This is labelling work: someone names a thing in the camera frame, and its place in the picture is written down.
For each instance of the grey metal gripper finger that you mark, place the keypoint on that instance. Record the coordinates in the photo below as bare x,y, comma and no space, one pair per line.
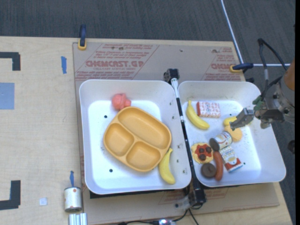
242,118
266,125

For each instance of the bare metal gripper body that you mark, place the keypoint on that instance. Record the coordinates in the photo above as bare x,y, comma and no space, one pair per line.
279,109

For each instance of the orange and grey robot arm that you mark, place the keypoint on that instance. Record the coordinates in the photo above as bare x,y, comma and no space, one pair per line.
290,78

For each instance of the yellow banana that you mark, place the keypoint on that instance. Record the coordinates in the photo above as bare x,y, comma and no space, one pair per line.
228,120
166,170
195,119

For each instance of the yellow round biscuit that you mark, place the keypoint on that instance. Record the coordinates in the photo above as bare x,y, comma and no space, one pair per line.
237,135

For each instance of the white plastic tray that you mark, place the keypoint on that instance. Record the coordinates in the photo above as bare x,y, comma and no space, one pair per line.
262,153
98,172

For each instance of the white and yellow can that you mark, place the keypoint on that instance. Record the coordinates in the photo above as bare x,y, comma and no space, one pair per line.
222,140

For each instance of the orange and white packet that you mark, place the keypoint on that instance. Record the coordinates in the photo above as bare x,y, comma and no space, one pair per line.
208,109

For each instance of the white and red carton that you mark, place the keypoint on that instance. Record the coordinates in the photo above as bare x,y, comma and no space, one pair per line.
230,159

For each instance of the orange sausage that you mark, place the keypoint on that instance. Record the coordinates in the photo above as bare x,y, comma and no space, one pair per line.
219,166

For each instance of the yellow pizza slice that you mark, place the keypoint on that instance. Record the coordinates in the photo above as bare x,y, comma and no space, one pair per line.
199,155

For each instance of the thin black and white rod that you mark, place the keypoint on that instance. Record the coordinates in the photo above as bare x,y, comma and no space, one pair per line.
183,123

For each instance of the brown doughnut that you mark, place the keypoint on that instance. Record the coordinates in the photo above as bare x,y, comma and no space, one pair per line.
208,170

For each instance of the orange divided plate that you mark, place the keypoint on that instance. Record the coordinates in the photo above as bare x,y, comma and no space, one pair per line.
140,125

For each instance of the brown cardboard board red print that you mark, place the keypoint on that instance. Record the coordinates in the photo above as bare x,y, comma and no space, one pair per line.
150,60

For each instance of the pink toy shrimp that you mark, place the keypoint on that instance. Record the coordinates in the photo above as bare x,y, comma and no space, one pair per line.
119,101

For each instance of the white can with orange dot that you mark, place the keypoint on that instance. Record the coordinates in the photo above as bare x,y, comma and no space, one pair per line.
72,199

